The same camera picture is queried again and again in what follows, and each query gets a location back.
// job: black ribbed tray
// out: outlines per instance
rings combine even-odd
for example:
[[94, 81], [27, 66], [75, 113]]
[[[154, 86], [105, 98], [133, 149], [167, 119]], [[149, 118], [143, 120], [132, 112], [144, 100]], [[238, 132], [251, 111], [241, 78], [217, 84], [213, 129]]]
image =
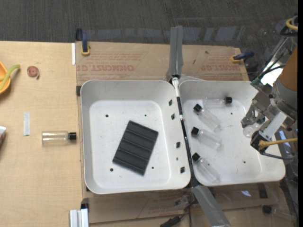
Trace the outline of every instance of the black ribbed tray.
[[144, 175], [158, 132], [129, 121], [113, 162]]

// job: yellow cable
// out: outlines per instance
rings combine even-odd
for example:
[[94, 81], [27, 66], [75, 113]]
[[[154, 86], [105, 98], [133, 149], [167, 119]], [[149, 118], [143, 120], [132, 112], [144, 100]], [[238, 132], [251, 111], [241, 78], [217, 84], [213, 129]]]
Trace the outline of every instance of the yellow cable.
[[298, 26], [294, 26], [294, 25], [290, 24], [291, 21], [292, 21], [292, 18], [288, 19], [288, 20], [286, 21], [286, 26], [287, 26], [288, 28], [290, 28], [290, 29], [293, 29], [293, 30], [298, 31]]
[[3, 81], [0, 84], [0, 91], [3, 89], [5, 83], [7, 82], [7, 80], [9, 79], [11, 73], [13, 72], [14, 69], [20, 68], [20, 65], [14, 65], [11, 68], [8, 69], [8, 72], [6, 73], [6, 75], [3, 78]]
[[276, 141], [260, 140], [259, 141], [259, 147], [263, 149], [263, 148], [266, 148], [266, 147], [271, 146], [271, 145], [281, 144], [281, 143], [285, 143], [285, 142], [294, 142], [294, 141], [298, 141], [298, 138], [285, 139], [285, 140], [276, 140]]

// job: wooden table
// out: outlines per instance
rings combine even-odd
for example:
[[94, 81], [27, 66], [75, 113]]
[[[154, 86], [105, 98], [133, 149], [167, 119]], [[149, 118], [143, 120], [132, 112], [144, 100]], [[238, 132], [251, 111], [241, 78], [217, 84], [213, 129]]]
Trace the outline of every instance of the wooden table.
[[[9, 90], [0, 95], [0, 125], [7, 128], [0, 147], [0, 226], [67, 227], [69, 211], [79, 209], [82, 201], [80, 144], [44, 147], [41, 133], [66, 130], [79, 134], [71, 44], [2, 41], [0, 61], [7, 69], [21, 65], [11, 76]], [[27, 75], [28, 66], [39, 68], [39, 79]], [[24, 112], [30, 112], [29, 136], [23, 136]], [[292, 226], [284, 219], [263, 215], [260, 208], [227, 210], [225, 214], [234, 227]], [[159, 226], [166, 220], [168, 217], [92, 226]], [[178, 226], [187, 227], [188, 216]], [[193, 226], [209, 223], [204, 215], [193, 215]]]

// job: blue clamp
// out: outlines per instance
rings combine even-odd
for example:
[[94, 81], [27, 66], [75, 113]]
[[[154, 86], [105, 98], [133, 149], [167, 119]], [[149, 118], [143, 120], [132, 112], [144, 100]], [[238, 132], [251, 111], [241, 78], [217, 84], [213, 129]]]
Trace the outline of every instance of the blue clamp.
[[236, 63], [240, 62], [242, 59], [246, 61], [249, 57], [253, 57], [255, 53], [253, 51], [247, 51], [239, 55], [231, 56], [231, 61]]
[[84, 56], [89, 55], [89, 46], [87, 44], [87, 34], [86, 34], [85, 31], [82, 31], [81, 28], [77, 28], [76, 40], [77, 41], [82, 41], [81, 54], [84, 55]]

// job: black connector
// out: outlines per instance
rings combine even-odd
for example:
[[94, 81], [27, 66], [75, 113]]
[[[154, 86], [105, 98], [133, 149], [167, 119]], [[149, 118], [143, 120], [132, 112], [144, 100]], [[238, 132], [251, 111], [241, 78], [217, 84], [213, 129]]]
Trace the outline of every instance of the black connector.
[[177, 223], [179, 223], [181, 221], [181, 217], [176, 216], [173, 218], [170, 218], [167, 222], [165, 222], [164, 224], [161, 224], [160, 227], [171, 227]]

